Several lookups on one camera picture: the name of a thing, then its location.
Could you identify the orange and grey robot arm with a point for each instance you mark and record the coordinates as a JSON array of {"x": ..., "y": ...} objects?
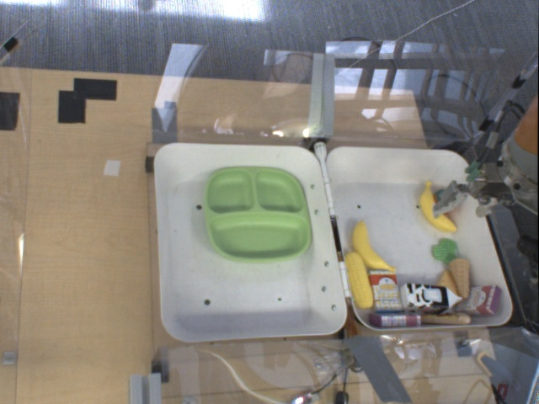
[{"x": 526, "y": 141}]

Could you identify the yellow banana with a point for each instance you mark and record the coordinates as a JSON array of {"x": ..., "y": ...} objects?
[
  {"x": 427, "y": 202},
  {"x": 366, "y": 246}
]

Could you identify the thin black and white rod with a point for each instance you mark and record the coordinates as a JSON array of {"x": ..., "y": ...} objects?
[{"x": 327, "y": 192}]

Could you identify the purple flat box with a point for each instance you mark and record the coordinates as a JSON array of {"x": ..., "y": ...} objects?
[{"x": 393, "y": 320}]

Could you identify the tan cone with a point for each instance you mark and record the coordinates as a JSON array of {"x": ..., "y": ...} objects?
[
  {"x": 460, "y": 276},
  {"x": 446, "y": 282}
]

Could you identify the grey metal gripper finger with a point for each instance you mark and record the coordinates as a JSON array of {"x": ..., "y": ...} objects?
[
  {"x": 447, "y": 191},
  {"x": 449, "y": 205}
]

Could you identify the green broccoli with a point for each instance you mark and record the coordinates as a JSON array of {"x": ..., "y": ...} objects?
[{"x": 444, "y": 250}]

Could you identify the white plastic tray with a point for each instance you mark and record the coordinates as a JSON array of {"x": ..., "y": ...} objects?
[
  {"x": 252, "y": 301},
  {"x": 396, "y": 192}
]

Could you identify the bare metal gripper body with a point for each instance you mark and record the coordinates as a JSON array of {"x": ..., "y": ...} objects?
[{"x": 488, "y": 189}]

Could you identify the black and white milk carton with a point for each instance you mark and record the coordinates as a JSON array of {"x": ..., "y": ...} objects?
[{"x": 425, "y": 297}]

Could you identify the yellow corn cob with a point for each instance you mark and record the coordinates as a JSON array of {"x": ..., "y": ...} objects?
[{"x": 359, "y": 280}]

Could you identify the red and white carton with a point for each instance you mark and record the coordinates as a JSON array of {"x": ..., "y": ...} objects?
[{"x": 385, "y": 290}]

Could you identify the tan bread stick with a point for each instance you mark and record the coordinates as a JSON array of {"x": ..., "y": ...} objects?
[{"x": 446, "y": 319}]

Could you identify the green divided plate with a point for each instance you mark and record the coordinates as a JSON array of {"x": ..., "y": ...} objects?
[{"x": 257, "y": 234}]

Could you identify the pink and white carton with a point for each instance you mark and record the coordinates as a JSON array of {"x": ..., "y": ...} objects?
[{"x": 482, "y": 300}]

